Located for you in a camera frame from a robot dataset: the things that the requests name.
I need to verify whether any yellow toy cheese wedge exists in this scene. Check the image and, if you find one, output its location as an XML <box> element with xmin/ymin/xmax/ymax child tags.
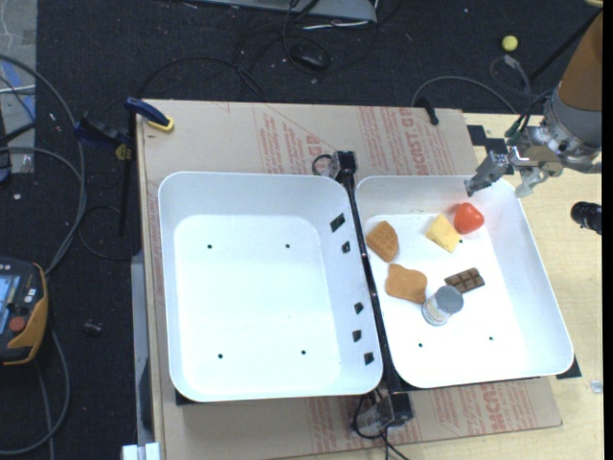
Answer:
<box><xmin>424</xmin><ymin>213</ymin><xmax>464</xmax><ymax>255</ymax></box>

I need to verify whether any small can with grey lid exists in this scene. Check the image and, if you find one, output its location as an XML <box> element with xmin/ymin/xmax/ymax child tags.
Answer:
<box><xmin>420</xmin><ymin>285</ymin><xmax>465</xmax><ymax>328</ymax></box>

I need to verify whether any black block with thin wires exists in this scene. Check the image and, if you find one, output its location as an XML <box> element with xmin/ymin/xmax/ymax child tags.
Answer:
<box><xmin>376</xmin><ymin>390</ymin><xmax>415</xmax><ymax>426</ymax></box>
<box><xmin>329</xmin><ymin>149</ymin><xmax>358</xmax><ymax>179</ymax></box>

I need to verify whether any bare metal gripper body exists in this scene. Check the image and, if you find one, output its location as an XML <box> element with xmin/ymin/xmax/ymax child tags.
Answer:
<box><xmin>507</xmin><ymin>125</ymin><xmax>603</xmax><ymax>176</ymax></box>

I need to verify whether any orange toy bread slice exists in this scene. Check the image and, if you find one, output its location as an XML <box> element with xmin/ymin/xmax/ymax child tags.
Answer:
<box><xmin>384</xmin><ymin>263</ymin><xmax>429</xmax><ymax>306</ymax></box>

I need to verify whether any thin black rod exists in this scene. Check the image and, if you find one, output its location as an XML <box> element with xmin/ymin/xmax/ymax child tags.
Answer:
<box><xmin>340</xmin><ymin>170</ymin><xmax>402</xmax><ymax>398</ymax></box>

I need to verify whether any black computer mouse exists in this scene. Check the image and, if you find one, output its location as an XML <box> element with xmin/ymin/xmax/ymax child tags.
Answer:
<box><xmin>290</xmin><ymin>41</ymin><xmax>332</xmax><ymax>72</ymax></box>

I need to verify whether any brown cardboard board red print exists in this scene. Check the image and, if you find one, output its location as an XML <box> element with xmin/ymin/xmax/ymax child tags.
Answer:
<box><xmin>135</xmin><ymin>98</ymin><xmax>564</xmax><ymax>455</ymax></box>

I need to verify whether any brown toy waffle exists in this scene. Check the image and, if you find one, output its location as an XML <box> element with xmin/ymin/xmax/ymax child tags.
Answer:
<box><xmin>365</xmin><ymin>219</ymin><xmax>400</xmax><ymax>265</ymax></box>

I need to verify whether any white plastic tray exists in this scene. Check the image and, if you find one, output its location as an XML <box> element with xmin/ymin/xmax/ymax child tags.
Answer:
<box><xmin>354</xmin><ymin>173</ymin><xmax>576</xmax><ymax>390</ymax></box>
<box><xmin>157</xmin><ymin>170</ymin><xmax>385</xmax><ymax>403</ymax></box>

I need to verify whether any brown toy chocolate bar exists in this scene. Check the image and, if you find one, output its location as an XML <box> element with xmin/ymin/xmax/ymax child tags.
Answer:
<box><xmin>443</xmin><ymin>266</ymin><xmax>487</xmax><ymax>294</ymax></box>

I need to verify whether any red toy pepper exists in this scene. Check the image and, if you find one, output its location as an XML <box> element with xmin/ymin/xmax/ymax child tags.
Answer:
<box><xmin>452</xmin><ymin>201</ymin><xmax>486</xmax><ymax>236</ymax></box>

